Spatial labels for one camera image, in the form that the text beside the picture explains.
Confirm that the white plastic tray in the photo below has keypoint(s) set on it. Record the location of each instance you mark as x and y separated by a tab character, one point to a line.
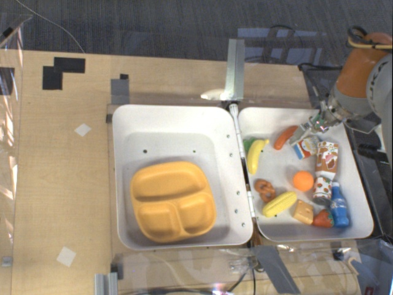
172	128
276	164

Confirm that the brown and white carton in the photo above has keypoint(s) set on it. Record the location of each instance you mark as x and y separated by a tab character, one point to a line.
327	161

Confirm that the orange ball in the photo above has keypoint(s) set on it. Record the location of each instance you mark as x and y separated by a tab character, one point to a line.
303	180

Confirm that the orange divided plate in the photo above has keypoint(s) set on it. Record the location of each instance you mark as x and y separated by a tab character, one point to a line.
172	201

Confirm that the red strawberry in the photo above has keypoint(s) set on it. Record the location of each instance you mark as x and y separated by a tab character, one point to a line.
323	219

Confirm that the orange sausage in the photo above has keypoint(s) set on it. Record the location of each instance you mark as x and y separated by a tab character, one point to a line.
284	138

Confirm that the tan cheese wedge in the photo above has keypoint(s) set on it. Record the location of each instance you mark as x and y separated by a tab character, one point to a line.
303	212

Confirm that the yellow corn cob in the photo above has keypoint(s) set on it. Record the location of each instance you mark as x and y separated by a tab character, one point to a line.
279	204

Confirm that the green broccoli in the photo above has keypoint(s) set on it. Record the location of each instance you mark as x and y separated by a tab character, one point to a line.
248	143

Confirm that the red white blue carton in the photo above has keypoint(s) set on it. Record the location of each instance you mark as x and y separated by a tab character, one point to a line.
305	147

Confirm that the brown pretzel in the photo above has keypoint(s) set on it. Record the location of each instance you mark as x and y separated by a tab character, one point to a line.
265	190

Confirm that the white can with red print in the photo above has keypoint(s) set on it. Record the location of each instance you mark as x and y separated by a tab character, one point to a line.
321	190

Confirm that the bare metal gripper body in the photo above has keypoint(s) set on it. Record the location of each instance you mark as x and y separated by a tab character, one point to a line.
322	120

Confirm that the yellow banana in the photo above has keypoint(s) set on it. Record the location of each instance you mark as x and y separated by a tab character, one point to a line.
255	157

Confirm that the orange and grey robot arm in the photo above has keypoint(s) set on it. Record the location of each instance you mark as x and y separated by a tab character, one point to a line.
356	69

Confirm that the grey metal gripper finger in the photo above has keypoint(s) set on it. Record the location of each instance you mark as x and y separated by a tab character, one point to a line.
304	126
298	137

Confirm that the blue bottle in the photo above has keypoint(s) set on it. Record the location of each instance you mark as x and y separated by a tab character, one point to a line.
339	207

